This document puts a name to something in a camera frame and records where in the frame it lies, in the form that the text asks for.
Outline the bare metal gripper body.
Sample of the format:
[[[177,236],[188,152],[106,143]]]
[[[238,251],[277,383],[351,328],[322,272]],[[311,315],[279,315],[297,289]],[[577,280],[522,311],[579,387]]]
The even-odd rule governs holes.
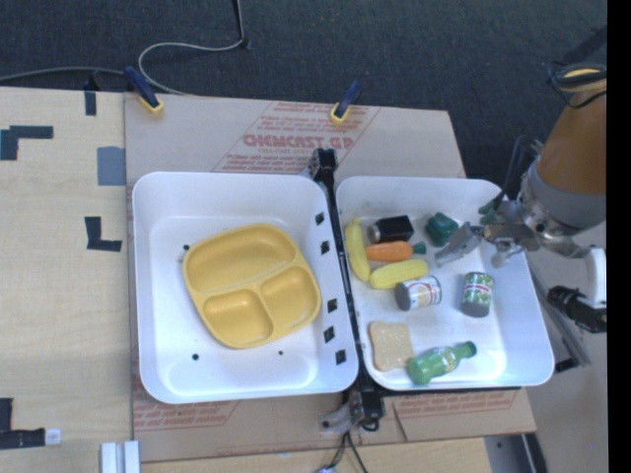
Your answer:
[[[531,190],[523,191],[515,200],[499,194],[481,208],[481,224],[483,238],[493,245],[513,241],[524,251],[543,248],[569,259],[585,258],[592,250],[574,241],[585,228],[554,217]]]

